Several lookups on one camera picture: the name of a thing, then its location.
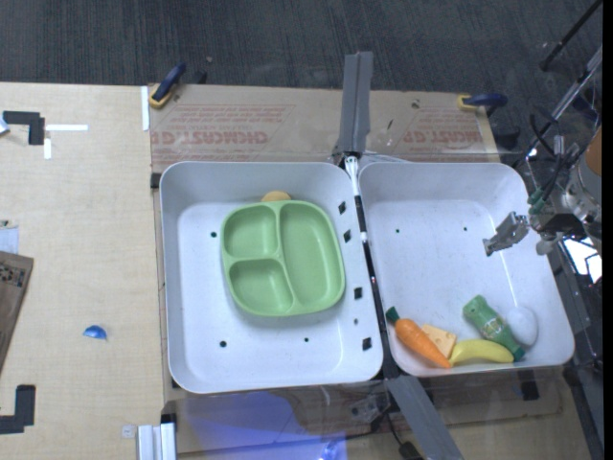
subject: wooden plank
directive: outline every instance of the wooden plank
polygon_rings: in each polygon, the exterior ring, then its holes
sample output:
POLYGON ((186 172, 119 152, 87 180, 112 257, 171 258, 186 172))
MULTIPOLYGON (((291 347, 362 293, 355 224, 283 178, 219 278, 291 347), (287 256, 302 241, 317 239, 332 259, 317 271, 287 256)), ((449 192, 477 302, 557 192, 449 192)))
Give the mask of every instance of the wooden plank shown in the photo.
POLYGON ((52 158, 25 126, 0 137, 0 218, 34 271, 0 377, 2 414, 36 386, 35 424, 0 437, 10 458, 132 458, 123 426, 163 405, 150 146, 138 87, 3 83, 4 110, 37 111, 52 158), (108 338, 82 335, 92 324, 108 338))

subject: orange object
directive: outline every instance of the orange object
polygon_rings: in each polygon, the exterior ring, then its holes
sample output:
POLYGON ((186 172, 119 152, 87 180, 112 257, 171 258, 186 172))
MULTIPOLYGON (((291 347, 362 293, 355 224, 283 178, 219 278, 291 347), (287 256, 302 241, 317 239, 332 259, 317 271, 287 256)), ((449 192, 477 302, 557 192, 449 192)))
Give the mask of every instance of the orange object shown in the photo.
POLYGON ((396 335, 402 344, 420 356, 442 366, 442 368, 451 368, 449 360, 441 353, 437 345, 432 342, 428 334, 413 320, 410 318, 400 318, 395 307, 387 310, 385 315, 394 324, 396 335))

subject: round tan object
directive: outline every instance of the round tan object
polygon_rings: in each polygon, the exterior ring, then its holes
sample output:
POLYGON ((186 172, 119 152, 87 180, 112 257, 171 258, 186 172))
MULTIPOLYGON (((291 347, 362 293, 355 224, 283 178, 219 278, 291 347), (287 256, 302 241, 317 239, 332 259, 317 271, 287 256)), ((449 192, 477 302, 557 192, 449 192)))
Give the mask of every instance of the round tan object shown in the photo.
POLYGON ((291 196, 285 191, 271 191, 266 193, 261 201, 289 201, 291 196))

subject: green bottle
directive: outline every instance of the green bottle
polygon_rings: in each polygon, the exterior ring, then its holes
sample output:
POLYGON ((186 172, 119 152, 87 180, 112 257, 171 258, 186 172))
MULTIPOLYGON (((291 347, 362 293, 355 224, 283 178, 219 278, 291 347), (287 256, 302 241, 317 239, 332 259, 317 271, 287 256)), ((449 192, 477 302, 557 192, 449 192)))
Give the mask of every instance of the green bottle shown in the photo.
POLYGON ((519 361, 526 354, 523 348, 513 339, 509 326, 488 305, 483 296, 477 295, 464 305, 463 313, 485 339, 497 342, 511 351, 515 361, 519 361))

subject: blue object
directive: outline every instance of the blue object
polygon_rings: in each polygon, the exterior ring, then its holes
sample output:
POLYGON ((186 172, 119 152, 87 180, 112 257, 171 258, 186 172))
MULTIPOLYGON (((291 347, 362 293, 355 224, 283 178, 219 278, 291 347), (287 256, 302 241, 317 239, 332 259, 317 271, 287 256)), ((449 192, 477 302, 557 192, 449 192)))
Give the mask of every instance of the blue object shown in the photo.
POLYGON ((179 82, 181 76, 185 73, 186 64, 181 62, 177 64, 169 73, 166 75, 166 78, 162 80, 160 86, 157 87, 155 94, 153 94, 152 99, 157 101, 158 103, 164 99, 166 94, 170 92, 170 88, 179 82))
POLYGON ((95 339, 106 339, 106 331, 100 326, 89 326, 83 331, 83 335, 94 337, 95 339))
POLYGON ((485 105, 491 107, 502 107, 509 99, 502 94, 479 94, 476 96, 466 97, 462 99, 464 105, 485 105))

